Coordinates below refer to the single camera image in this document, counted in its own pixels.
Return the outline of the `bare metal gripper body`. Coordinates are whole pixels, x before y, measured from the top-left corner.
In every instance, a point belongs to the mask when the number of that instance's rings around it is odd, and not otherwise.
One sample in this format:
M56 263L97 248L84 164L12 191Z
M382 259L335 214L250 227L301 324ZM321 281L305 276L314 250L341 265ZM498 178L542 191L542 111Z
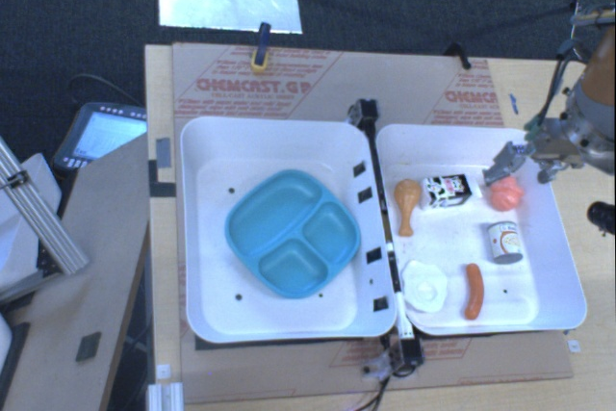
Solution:
M562 160L569 168L593 167L615 171L614 116L587 119L581 115L548 117L539 123L536 116L527 124L530 158Z

